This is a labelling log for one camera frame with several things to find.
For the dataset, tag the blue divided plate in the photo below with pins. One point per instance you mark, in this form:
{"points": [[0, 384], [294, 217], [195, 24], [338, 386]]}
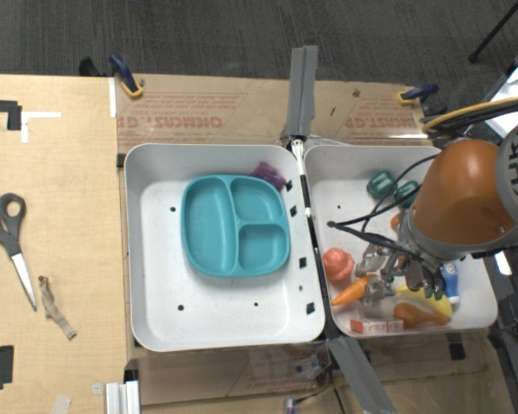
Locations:
{"points": [[207, 227]]}

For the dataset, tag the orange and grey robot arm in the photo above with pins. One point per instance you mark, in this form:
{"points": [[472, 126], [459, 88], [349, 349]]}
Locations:
{"points": [[462, 196]]}

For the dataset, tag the orange carrot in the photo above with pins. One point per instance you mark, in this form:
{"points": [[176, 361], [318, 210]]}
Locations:
{"points": [[349, 293]]}

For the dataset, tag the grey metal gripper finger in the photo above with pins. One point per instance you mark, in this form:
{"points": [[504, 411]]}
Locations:
{"points": [[376, 292], [371, 262]]}

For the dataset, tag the grey cloth strip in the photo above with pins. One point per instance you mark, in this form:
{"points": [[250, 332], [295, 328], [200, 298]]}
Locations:
{"points": [[52, 304]]}

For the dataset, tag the orange-brown chicken drumstick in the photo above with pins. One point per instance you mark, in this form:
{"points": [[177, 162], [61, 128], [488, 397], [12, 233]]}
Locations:
{"points": [[414, 315]]}

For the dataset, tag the brown cardboard board red print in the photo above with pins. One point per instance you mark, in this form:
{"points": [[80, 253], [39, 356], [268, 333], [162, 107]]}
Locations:
{"points": [[224, 114]]}

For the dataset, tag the yellow banana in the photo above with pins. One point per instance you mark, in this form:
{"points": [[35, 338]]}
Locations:
{"points": [[436, 304]]}

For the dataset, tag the purple grapes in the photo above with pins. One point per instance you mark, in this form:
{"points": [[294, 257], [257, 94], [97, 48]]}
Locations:
{"points": [[268, 173]]}

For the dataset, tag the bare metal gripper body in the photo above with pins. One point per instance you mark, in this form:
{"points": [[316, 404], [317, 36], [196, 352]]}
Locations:
{"points": [[413, 274]]}

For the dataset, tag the white plastic tray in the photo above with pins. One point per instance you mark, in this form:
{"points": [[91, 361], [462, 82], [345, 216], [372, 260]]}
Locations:
{"points": [[164, 274], [341, 179]]}

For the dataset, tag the pink doughnut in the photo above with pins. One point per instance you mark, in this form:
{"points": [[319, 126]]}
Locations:
{"points": [[336, 265]]}

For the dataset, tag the blue and white bottle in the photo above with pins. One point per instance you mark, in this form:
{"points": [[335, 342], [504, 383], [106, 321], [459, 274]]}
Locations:
{"points": [[451, 280]]}

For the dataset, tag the small orange round thing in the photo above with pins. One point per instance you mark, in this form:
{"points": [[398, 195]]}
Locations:
{"points": [[395, 221]]}

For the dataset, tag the orange and white carton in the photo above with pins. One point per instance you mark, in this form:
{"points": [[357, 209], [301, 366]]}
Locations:
{"points": [[367, 326]]}

